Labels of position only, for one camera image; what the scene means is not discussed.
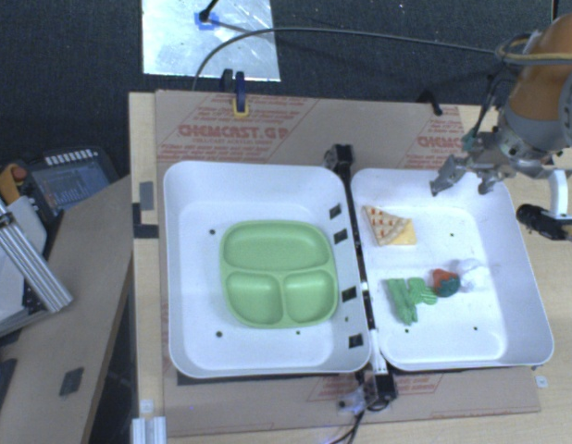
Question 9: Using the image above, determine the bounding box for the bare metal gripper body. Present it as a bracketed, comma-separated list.
[465, 129, 554, 179]

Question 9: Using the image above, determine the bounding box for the toy pizza slice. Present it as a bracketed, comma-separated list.
[361, 203, 417, 248]

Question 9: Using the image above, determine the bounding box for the white crumpled lump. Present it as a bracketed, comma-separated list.
[452, 257, 491, 291]

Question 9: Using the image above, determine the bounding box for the red and green toy strawberry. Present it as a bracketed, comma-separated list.
[429, 267, 462, 299]

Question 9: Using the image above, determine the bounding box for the thin black and white rod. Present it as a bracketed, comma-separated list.
[338, 164, 385, 373]

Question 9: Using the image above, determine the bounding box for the green toy vegetable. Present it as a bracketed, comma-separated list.
[385, 276, 439, 327]

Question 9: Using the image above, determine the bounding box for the white plastic tray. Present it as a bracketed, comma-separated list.
[162, 159, 373, 379]
[349, 166, 555, 373]

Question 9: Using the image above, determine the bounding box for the brown cardboard board red print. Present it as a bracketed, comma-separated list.
[154, 89, 543, 438]

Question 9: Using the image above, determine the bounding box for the green divided plate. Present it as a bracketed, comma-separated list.
[218, 219, 340, 328]

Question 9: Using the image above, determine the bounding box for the black cylinder on white bracket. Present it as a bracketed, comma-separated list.
[515, 166, 572, 242]

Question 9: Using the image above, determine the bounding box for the black block with thin wires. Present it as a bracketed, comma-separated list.
[323, 142, 354, 172]
[359, 370, 398, 411]

